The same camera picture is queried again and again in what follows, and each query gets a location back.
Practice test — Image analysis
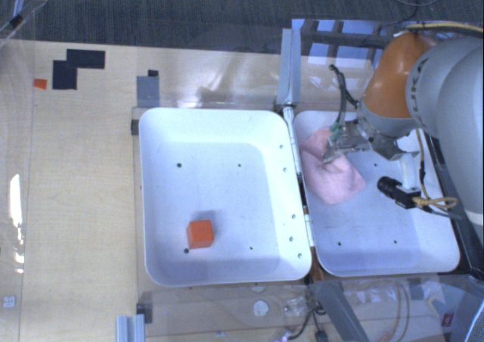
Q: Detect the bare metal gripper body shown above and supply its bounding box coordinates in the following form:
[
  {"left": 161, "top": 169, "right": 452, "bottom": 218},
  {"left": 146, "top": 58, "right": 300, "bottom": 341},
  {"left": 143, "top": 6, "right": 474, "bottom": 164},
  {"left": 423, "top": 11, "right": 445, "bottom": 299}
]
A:
[{"left": 334, "top": 120, "right": 398, "bottom": 162}]

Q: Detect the pink cloth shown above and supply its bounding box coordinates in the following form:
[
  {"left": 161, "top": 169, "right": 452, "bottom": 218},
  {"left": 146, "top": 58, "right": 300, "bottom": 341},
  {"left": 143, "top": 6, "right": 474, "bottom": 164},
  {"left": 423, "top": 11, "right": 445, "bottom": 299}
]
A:
[{"left": 299, "top": 127, "right": 368, "bottom": 206}]

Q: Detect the white plastic tray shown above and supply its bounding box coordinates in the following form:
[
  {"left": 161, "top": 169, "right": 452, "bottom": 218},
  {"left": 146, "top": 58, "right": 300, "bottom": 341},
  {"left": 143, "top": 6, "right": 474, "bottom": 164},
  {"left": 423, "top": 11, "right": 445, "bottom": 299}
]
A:
[
  {"left": 138, "top": 107, "right": 313, "bottom": 288},
  {"left": 293, "top": 110, "right": 462, "bottom": 278}
]

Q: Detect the orange cube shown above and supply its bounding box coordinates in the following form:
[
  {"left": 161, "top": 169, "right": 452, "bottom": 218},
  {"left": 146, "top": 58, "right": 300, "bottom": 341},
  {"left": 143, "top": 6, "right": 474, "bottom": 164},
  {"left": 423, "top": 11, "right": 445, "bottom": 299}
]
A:
[{"left": 185, "top": 219, "right": 216, "bottom": 250}]

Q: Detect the black cylinder on white bracket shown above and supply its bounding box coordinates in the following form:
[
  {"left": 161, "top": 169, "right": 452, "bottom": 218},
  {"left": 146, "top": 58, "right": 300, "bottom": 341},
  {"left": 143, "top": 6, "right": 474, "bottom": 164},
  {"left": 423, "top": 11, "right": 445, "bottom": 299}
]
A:
[{"left": 377, "top": 151, "right": 423, "bottom": 210}]

